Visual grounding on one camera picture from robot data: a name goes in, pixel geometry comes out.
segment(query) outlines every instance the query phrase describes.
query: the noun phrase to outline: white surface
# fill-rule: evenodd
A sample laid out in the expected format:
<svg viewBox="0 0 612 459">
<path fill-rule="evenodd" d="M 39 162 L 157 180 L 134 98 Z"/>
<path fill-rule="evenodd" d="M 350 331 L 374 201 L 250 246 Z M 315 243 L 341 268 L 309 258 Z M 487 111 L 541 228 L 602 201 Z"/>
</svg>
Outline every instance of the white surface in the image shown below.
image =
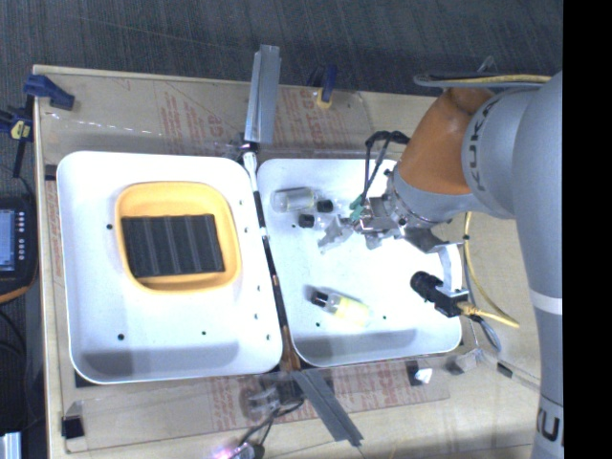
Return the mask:
<svg viewBox="0 0 612 459">
<path fill-rule="evenodd" d="M 386 161 L 369 194 L 381 195 L 392 168 Z M 417 271 L 443 278 L 437 254 L 424 254 L 404 240 L 386 239 L 370 251 L 365 239 L 353 234 L 344 244 L 321 254 L 317 240 L 339 213 L 350 213 L 349 204 L 363 189 L 362 160 L 269 160 L 258 172 L 258 182 L 270 235 L 274 264 L 280 280 L 289 329 L 295 350 L 316 366 L 406 358 L 447 352 L 461 339 L 458 318 L 446 318 L 410 288 Z M 308 186 L 334 202 L 334 212 L 319 214 L 314 229 L 297 226 L 300 213 L 275 212 L 274 191 Z M 457 256 L 458 250 L 451 251 Z M 461 287 L 461 266 L 453 264 L 452 283 Z M 337 292 L 358 299 L 373 310 L 371 323 L 357 327 L 325 313 L 308 297 L 313 289 Z"/>
<path fill-rule="evenodd" d="M 202 182 L 233 215 L 242 272 L 230 286 L 151 295 L 120 263 L 115 202 L 140 182 Z M 246 171 L 222 158 L 77 152 L 57 170 L 59 214 L 75 369 L 95 383 L 267 372 L 282 341 Z M 118 334 L 124 334 L 123 340 Z"/>
</svg>

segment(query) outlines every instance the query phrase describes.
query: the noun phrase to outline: black connector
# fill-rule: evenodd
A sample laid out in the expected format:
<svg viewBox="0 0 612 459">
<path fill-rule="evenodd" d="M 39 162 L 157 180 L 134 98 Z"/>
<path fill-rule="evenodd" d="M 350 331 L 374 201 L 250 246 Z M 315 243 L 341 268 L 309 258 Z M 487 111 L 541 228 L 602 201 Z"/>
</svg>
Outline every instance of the black connector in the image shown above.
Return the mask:
<svg viewBox="0 0 612 459">
<path fill-rule="evenodd" d="M 457 303 L 468 300 L 468 292 L 452 293 L 444 291 L 444 282 L 435 275 L 426 272 L 416 272 L 410 279 L 410 287 L 425 301 L 433 303 L 433 307 L 445 317 L 458 317 L 462 314 Z"/>
</svg>

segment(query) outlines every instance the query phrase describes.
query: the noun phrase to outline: white band on robot arm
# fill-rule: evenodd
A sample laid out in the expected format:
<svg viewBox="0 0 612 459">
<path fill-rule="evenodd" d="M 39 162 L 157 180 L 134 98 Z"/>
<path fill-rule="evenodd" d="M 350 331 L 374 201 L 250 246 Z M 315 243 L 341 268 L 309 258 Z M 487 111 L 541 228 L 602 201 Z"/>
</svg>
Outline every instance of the white band on robot arm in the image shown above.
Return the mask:
<svg viewBox="0 0 612 459">
<path fill-rule="evenodd" d="M 533 289 L 529 290 L 532 304 L 540 311 L 552 315 L 563 315 L 563 300 L 560 297 L 550 297 L 543 295 Z"/>
</svg>

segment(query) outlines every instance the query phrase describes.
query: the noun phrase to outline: blue display screen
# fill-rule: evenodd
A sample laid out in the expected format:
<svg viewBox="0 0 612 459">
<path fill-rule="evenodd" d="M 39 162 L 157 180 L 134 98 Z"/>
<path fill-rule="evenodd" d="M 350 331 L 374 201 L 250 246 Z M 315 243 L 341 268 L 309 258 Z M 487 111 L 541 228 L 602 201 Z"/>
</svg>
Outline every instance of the blue display screen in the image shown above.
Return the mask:
<svg viewBox="0 0 612 459">
<path fill-rule="evenodd" d="M 0 209 L 0 272 L 15 270 L 15 211 Z"/>
</svg>

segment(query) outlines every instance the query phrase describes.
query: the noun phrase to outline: bottle with yellow liquid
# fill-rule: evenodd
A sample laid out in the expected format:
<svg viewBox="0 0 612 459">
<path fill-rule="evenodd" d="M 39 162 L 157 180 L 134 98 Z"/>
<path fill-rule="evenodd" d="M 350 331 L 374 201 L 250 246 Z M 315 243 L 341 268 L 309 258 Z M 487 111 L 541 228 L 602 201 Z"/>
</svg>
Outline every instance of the bottle with yellow liquid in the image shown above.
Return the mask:
<svg viewBox="0 0 612 459">
<path fill-rule="evenodd" d="M 323 311 L 358 326 L 366 326 L 372 318 L 372 310 L 367 304 L 346 295 L 314 291 L 310 300 Z"/>
</svg>

